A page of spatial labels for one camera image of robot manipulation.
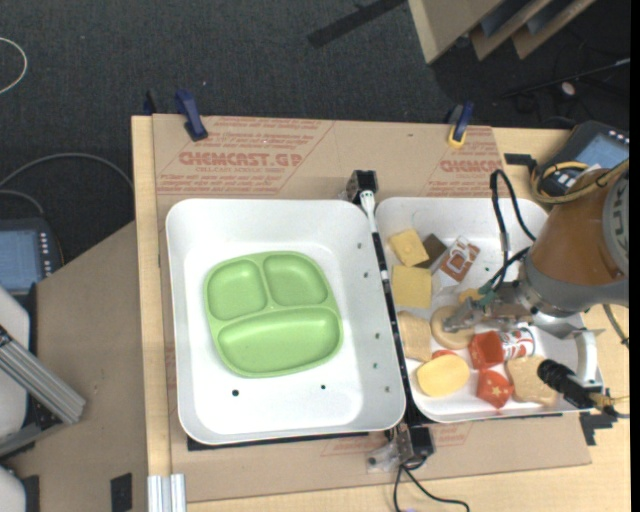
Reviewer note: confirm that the small yellow piece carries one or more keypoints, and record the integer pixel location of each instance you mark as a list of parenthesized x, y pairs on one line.
[(469, 295)]

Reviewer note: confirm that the black cylinder on white bracket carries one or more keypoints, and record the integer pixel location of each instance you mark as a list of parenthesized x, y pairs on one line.
[(562, 377)]

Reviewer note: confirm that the white plastic tray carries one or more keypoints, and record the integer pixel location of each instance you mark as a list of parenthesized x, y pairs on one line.
[(450, 210), (280, 400)]

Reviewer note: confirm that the thin black and white rod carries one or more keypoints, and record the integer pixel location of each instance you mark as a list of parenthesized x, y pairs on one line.
[(382, 260)]

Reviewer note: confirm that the red and white can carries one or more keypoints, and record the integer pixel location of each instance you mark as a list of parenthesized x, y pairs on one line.
[(517, 345)]

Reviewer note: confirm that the brown cardboard board red print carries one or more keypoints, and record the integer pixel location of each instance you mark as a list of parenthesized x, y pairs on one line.
[(300, 150)]

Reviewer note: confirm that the green divided plate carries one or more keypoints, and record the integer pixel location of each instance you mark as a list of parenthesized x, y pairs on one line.
[(272, 320)]

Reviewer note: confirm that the yellow round chip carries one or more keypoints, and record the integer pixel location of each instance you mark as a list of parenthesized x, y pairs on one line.
[(442, 376)]

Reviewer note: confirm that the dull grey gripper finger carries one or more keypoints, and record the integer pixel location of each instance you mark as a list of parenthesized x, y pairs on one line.
[(457, 321), (479, 306)]

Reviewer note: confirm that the tan bread slice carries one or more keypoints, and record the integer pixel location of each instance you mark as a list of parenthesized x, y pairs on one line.
[(527, 382)]

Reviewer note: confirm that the red cube with yellow star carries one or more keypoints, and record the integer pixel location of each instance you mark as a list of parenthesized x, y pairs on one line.
[(494, 389)]

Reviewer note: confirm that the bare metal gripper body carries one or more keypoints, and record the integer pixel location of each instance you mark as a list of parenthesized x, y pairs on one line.
[(515, 305)]

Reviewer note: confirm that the yellow cheese slice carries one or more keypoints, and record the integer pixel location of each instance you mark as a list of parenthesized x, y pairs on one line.
[(411, 286)]

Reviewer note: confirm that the brown square block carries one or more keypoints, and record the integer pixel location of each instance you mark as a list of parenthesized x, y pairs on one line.
[(434, 247)]

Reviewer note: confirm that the red round slice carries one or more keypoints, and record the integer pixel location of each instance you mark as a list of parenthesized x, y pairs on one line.
[(442, 353)]

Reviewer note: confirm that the tan cracker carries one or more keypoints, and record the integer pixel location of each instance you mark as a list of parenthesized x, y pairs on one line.
[(415, 335)]

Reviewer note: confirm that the yellow cheese wedge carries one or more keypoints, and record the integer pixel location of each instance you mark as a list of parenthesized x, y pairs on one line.
[(407, 247)]

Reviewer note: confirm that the round tan biscuit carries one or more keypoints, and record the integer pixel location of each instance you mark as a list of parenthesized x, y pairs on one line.
[(452, 341)]

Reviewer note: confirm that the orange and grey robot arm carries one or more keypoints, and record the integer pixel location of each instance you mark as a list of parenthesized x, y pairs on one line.
[(570, 250)]

